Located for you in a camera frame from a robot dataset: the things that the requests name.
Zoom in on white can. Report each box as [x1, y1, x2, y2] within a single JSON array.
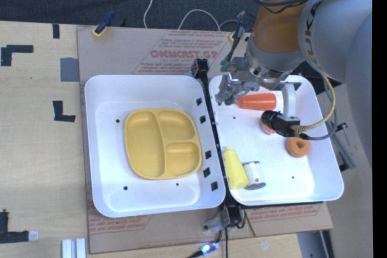
[[242, 160, 267, 190]]

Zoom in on orange doughnut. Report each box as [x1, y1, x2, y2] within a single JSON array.
[[286, 136, 311, 158]]

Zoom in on thin black rod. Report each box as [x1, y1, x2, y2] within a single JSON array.
[[200, 68, 234, 216]]

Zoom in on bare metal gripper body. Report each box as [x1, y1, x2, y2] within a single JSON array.
[[226, 56, 290, 91]]

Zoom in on yellow bottle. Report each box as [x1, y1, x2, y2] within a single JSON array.
[[222, 146, 250, 190]]

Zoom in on white plastic tray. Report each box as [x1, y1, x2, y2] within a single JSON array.
[[208, 74, 345, 207], [83, 74, 227, 219]]

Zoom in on black cylinder on white bracket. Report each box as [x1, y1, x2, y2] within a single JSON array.
[[261, 82, 301, 138]]

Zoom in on brown cardboard board, red print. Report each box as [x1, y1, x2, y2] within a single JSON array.
[[76, 26, 334, 254]]

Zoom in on black block with wires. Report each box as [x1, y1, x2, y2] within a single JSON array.
[[223, 204, 243, 228], [191, 57, 210, 80]]

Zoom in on orange bottle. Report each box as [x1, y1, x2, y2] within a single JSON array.
[[235, 92, 278, 111]]

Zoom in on yellow divided plate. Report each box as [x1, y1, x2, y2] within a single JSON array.
[[123, 108, 203, 181]]

